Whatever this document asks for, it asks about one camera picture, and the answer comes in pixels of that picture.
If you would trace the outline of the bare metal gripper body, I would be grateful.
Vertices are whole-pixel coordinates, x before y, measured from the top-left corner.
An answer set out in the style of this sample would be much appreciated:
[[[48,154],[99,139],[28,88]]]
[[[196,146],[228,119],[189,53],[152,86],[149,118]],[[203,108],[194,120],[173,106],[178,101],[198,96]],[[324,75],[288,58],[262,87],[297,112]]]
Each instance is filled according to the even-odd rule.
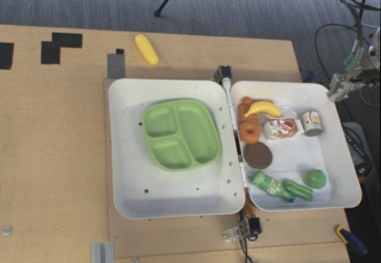
[[[349,72],[349,80],[356,83],[378,83],[380,81],[380,27],[370,35],[369,48],[360,48],[356,53],[356,65]]]

